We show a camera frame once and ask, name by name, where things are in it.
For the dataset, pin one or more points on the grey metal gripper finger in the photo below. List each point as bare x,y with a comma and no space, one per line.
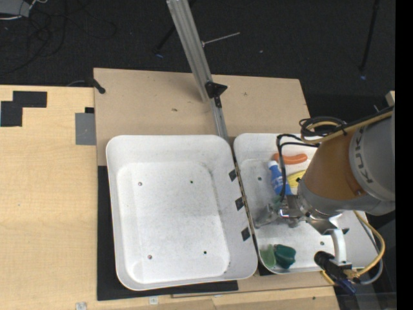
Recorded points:
266,217

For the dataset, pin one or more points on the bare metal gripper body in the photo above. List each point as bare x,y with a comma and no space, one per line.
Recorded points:
292,210

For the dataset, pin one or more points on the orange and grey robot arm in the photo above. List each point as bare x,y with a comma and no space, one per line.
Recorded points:
335,170

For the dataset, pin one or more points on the yellow banana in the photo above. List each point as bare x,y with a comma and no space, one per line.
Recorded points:
295,178

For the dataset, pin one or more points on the blue and white bottle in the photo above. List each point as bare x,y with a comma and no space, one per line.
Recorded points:
276,178

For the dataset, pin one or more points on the dark green toy pepper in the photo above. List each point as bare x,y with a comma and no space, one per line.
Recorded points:
285,255

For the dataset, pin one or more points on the orange sausage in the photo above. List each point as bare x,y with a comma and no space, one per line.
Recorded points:
292,158

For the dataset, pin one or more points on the white plastic tray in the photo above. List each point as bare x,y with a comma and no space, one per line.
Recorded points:
258,160
174,212

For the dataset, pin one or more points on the brown cardboard board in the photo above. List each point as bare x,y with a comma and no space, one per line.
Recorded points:
155,108

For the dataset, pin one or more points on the black cylinder on white bracket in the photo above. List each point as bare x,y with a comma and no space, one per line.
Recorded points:
338,247

